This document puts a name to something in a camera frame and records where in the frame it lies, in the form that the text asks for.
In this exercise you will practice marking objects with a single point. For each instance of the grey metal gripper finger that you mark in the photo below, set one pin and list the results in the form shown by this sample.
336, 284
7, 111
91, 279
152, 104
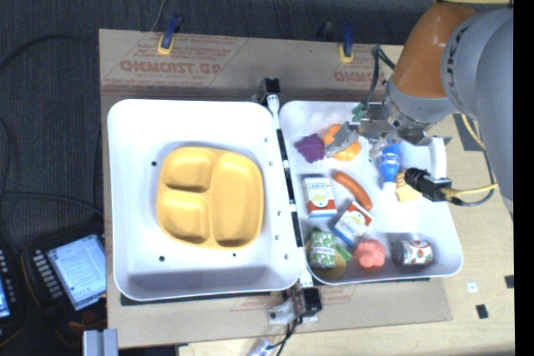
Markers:
379, 146
342, 136

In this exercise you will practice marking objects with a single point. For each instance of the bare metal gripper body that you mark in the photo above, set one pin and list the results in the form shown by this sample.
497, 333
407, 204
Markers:
386, 125

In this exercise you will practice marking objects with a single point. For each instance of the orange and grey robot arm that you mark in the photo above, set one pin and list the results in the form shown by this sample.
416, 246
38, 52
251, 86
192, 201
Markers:
480, 66

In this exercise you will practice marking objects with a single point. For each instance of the orange toy pepper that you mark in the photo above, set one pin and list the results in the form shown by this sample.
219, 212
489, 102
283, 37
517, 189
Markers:
349, 152

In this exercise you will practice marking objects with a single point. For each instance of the blue and white bottle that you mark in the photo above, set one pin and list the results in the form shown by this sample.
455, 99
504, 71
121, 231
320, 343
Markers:
389, 166

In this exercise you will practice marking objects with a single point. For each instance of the purple grapes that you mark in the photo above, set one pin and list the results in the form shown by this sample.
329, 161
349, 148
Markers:
310, 146

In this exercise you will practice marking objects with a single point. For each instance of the orange sausage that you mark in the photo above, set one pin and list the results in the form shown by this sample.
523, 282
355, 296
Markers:
354, 188

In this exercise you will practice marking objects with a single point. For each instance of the yellow biscuit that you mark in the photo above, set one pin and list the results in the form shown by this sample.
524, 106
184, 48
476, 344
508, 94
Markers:
406, 192

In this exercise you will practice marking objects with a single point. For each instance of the thin black and white rod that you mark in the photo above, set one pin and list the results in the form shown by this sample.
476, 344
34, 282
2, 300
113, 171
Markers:
286, 162

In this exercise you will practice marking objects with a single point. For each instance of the white orange and blue carton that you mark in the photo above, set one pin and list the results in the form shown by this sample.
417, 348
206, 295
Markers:
352, 223

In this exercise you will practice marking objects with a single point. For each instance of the white plastic tray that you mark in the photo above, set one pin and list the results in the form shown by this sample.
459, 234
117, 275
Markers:
417, 221
137, 196

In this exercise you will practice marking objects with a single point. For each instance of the red and white can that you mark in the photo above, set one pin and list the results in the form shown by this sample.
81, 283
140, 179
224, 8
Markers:
415, 253

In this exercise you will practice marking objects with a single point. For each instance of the yellow divided plate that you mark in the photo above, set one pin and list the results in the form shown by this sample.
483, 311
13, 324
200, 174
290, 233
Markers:
233, 196

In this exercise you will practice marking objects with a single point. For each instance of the yellow and green toy food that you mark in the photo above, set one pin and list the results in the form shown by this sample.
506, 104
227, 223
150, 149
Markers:
336, 269

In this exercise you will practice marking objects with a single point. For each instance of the brown cardboard board red print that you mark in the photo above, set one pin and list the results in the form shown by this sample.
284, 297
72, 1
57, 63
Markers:
175, 66

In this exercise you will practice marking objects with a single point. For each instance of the black cylinder on white bracket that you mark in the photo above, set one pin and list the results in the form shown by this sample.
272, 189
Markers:
425, 182

